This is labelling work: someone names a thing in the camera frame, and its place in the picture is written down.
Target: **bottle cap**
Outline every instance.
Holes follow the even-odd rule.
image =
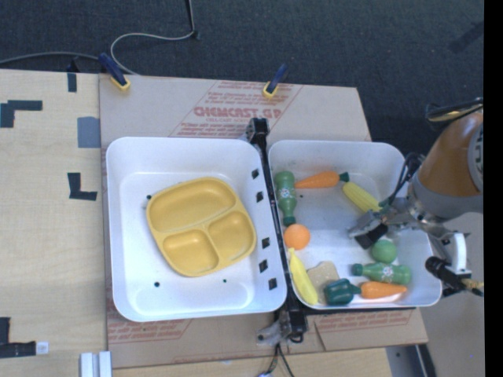
[[[290,226],[296,223],[296,217],[284,217],[283,218],[283,225],[285,226]]]
[[[352,273],[355,276],[363,275],[363,265],[362,264],[353,264]]]

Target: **yellow divided plate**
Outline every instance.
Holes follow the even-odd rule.
[[[249,255],[256,232],[234,190],[218,178],[197,178],[158,192],[147,220],[166,261],[185,276],[203,276]]]

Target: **green bottle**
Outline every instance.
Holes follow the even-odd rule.
[[[355,276],[366,276],[370,280],[386,282],[388,284],[407,285],[410,282],[410,268],[407,265],[392,265],[382,262],[372,264],[353,264]]]
[[[290,226],[296,223],[293,211],[297,206],[296,189],[294,186],[295,177],[293,173],[285,170],[274,176],[276,185],[277,205],[283,213],[283,225]]]

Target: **cardboard sheet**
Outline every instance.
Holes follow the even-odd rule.
[[[241,137],[253,117],[267,118],[268,144],[284,139],[370,141],[358,91],[280,84],[273,99],[260,82],[129,76],[128,91],[100,79],[105,253],[109,248],[105,153],[120,137]],[[271,356],[256,332],[273,314],[134,323],[115,309],[107,264],[107,333],[114,368]],[[287,353],[313,353],[428,340],[418,309],[309,316],[302,343]]]

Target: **green ball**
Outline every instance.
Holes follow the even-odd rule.
[[[396,246],[391,240],[381,239],[374,243],[370,254],[378,262],[391,264],[396,259]]]

